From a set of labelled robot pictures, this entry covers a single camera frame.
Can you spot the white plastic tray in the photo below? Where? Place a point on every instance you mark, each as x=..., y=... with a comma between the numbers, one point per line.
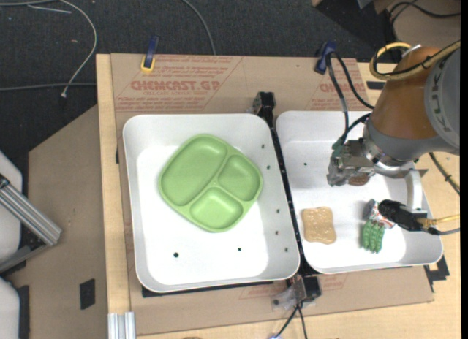
x=318, y=147
x=153, y=257

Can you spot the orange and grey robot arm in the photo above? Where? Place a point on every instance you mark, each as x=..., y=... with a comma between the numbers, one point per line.
x=406, y=111

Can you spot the green divided plate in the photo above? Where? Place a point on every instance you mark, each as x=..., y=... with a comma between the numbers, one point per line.
x=204, y=180

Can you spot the brown cardboard board red print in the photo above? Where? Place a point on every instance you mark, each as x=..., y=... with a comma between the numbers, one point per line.
x=204, y=85

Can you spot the green toy pea pods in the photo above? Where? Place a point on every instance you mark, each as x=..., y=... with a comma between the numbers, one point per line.
x=373, y=237

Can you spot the black cylinder on white bracket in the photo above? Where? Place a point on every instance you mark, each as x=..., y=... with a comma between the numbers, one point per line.
x=398, y=214

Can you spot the tan toy bread slice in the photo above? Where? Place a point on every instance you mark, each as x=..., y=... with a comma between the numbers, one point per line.
x=319, y=225

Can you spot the brown toy biscuit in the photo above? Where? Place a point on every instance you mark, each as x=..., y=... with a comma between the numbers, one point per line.
x=360, y=181

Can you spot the thin black rod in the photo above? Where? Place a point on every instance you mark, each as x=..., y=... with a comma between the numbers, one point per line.
x=289, y=198

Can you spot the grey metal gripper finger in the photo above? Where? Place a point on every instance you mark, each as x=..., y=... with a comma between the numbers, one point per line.
x=360, y=175
x=335, y=176

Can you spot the small red and white can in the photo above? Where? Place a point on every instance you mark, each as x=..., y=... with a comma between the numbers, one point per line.
x=372, y=210

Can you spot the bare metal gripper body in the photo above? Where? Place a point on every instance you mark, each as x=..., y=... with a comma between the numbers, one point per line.
x=356, y=155

